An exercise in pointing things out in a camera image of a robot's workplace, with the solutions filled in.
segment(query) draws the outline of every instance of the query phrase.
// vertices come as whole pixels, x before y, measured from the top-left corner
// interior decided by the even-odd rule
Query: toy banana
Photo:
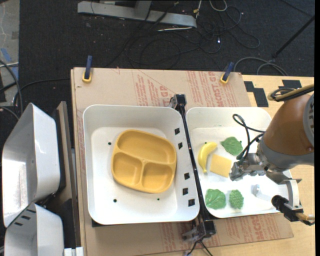
[[[207,158],[208,155],[217,148],[217,143],[215,142],[208,142],[204,144],[198,154],[198,162],[199,165],[202,167],[203,172],[207,172]]]

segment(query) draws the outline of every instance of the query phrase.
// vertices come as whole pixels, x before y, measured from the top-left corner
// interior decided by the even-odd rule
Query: yellow square block
[[[231,170],[232,161],[226,157],[213,154],[211,159],[210,171],[228,178]]]

